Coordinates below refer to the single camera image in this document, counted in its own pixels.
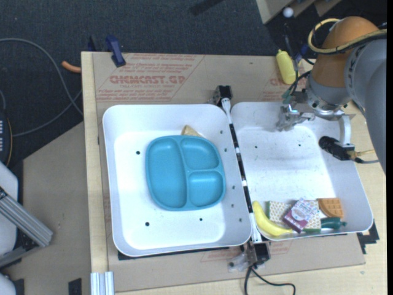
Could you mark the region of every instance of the yellow bottle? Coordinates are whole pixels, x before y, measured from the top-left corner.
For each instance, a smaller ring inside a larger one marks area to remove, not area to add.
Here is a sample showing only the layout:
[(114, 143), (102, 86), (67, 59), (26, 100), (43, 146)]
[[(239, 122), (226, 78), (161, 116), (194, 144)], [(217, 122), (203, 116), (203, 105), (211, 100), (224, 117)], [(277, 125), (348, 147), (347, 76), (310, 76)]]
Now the yellow bottle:
[(296, 80), (294, 63), (286, 51), (278, 50), (276, 55), (278, 68), (280, 70), (282, 81), (285, 84), (292, 84)]

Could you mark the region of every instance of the blue divided plate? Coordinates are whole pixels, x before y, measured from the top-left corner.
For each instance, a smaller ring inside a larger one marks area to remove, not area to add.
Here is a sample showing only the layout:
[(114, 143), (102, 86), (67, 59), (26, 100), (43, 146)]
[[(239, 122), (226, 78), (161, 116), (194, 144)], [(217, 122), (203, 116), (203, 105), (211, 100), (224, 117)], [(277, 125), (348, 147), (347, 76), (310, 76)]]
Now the blue divided plate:
[(198, 136), (163, 136), (150, 142), (146, 178), (152, 198), (167, 210), (212, 207), (225, 195), (224, 168), (217, 148)]

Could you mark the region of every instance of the white ball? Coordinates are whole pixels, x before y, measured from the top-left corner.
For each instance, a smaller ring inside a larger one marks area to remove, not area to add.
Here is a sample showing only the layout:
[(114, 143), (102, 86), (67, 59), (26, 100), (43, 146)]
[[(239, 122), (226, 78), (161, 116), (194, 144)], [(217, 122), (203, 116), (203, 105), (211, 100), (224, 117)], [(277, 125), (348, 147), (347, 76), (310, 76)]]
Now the white ball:
[(284, 8), (284, 10), (282, 10), (282, 14), (285, 17), (291, 17), (294, 14), (294, 10), (291, 7), (286, 7)]

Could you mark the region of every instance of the black floor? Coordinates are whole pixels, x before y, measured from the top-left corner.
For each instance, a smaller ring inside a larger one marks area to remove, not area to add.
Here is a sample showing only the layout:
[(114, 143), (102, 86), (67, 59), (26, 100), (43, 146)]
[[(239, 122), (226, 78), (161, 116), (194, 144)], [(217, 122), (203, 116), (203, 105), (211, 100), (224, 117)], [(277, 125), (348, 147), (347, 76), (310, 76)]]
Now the black floor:
[[(321, 20), (311, 6), (297, 18), (278, 15), (264, 25), (255, 0), (0, 0), (0, 8), (0, 91), (14, 134), (10, 167), (82, 121), (71, 106), (29, 133), (81, 90), (80, 75), (60, 63), (80, 65), (90, 36), (105, 48), (113, 34), (124, 52), (275, 55), (285, 47), (284, 24), (297, 47)], [(387, 21), (387, 0), (343, 0), (323, 18), (348, 15), (380, 25)], [(52, 56), (69, 95), (51, 59), (29, 42)], [(81, 98), (77, 105), (82, 108)]]

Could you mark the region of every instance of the yellow banana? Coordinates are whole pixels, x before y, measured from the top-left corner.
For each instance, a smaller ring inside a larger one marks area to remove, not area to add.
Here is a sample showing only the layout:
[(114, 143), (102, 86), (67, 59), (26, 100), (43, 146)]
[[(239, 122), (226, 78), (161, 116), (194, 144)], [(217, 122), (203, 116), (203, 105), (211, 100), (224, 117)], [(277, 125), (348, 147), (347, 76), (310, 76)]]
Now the yellow banana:
[(272, 236), (280, 236), (282, 234), (293, 233), (292, 229), (286, 229), (285, 227), (277, 225), (276, 223), (271, 221), (265, 214), (263, 208), (258, 201), (254, 201), (252, 203), (252, 209), (254, 210), (254, 216), (255, 220), (257, 221), (258, 227), (264, 232)]

